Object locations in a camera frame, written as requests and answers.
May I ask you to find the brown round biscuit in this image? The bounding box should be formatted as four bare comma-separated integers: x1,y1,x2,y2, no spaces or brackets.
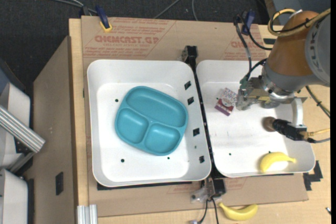
263,116,276,132

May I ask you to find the black cylinder on white bracket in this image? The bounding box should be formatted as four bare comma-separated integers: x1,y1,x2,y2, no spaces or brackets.
271,98,308,142

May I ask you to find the blue divided plate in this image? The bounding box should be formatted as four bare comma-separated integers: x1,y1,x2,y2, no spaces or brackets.
114,86,190,157

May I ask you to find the white and purple carton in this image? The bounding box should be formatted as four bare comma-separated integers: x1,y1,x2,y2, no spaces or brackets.
214,87,237,116

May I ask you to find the black block with thin wires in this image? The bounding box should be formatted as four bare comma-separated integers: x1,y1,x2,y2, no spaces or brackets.
206,178,227,198
181,45,198,64

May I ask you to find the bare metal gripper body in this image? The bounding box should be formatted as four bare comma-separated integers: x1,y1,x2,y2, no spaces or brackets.
246,77,294,110

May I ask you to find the white plastic tray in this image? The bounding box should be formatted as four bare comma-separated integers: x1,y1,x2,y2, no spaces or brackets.
196,59,316,179
87,59,213,188

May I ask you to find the thin black rod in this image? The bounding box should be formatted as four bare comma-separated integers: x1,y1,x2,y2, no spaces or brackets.
190,58,215,179

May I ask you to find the yellow banana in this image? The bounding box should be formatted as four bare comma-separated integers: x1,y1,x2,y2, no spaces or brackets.
259,152,297,174
218,201,259,221

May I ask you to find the brown cardboard board red print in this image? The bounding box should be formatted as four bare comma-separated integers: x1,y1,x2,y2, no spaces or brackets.
80,15,309,217

